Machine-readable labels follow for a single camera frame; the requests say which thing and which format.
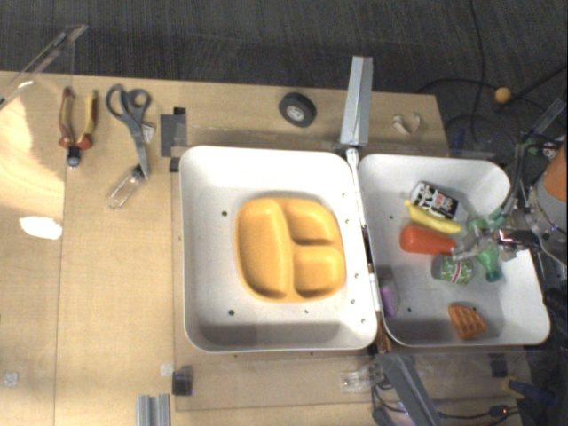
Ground white plastic tray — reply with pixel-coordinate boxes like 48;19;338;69
357;153;551;348
178;145;379;354

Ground grey scissors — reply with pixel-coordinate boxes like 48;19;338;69
105;83;153;180

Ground red and yellow pliers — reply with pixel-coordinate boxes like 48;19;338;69
58;87;99;168

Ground black tape roll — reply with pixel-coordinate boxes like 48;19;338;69
278;91;318;128

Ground black and white carton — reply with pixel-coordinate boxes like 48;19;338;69
408;181;460;220

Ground green and white can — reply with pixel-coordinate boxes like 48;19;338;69
430;254;474;286

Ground orange carrot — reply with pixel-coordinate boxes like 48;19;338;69
398;225;457;256

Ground orange divided plate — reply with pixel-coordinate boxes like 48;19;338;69
233;196;347;304

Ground green bottle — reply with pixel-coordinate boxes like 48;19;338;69
466;217;505;283

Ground orange waffle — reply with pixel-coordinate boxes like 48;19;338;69
446;304;487;340

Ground yellow banana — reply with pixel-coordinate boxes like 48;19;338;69
404;200;462;234

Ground purple packet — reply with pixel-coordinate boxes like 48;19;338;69
379;281;398;318

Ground clear plastic bottle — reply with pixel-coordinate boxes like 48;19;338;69
106;164;146;210

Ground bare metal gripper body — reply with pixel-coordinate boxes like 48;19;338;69
493;225;544;254

